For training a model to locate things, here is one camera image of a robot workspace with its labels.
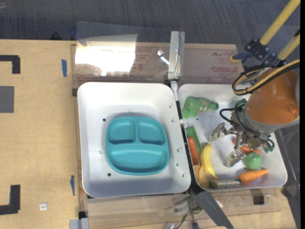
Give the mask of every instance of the wooden board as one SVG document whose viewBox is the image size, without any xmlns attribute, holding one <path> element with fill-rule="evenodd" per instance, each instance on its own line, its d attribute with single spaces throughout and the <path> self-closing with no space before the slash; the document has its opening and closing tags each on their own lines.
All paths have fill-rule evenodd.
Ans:
<svg viewBox="0 0 305 229">
<path fill-rule="evenodd" d="M 15 93 L 14 113 L 0 113 L 0 205 L 9 203 L 10 185 L 20 185 L 20 210 L 1 215 L 2 228 L 69 228 L 69 220 L 78 217 L 73 43 L 0 40 L 0 54 L 21 61 L 21 74 L 11 73 L 10 62 L 0 62 L 0 85 L 14 86 Z M 43 202 L 48 209 L 40 211 Z"/>
</svg>

